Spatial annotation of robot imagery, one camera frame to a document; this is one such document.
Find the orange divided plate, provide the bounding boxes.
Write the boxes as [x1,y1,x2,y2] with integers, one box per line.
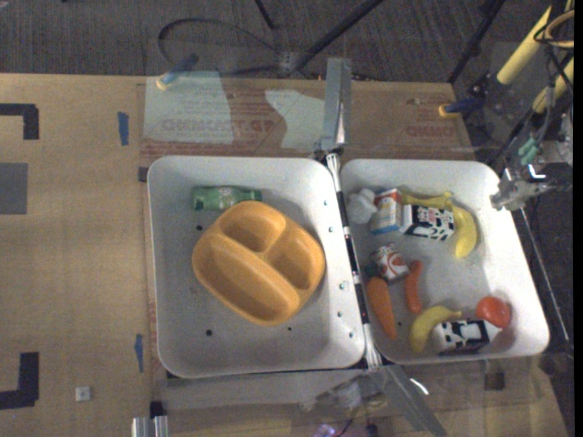
[190,199,327,328]

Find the orange sausage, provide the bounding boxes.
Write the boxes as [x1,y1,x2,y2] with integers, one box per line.
[404,259,424,315]

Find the black and white cow carton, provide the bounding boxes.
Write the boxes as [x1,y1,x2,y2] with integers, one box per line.
[399,204,455,241]
[431,319,502,357]

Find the yellow banana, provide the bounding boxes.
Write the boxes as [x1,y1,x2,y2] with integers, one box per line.
[399,190,455,211]
[450,204,479,259]
[408,305,463,354]

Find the green bottle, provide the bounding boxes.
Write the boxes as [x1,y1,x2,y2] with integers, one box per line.
[189,185,263,212]

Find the orange carrot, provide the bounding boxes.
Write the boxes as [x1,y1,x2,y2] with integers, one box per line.
[363,261,399,340]

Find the brown cardboard board red print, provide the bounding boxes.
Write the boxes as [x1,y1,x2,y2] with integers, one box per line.
[138,75,555,412]

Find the red and white can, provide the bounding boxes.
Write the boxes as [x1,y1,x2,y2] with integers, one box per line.
[369,242,411,285]

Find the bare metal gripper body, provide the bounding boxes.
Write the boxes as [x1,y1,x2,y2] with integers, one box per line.
[512,162,574,199]

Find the red orange round toy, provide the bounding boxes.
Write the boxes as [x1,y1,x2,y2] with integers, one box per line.
[475,295,513,330]

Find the white plastic tray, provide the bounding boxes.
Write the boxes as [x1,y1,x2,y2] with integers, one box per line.
[146,155,368,380]
[339,158,551,366]

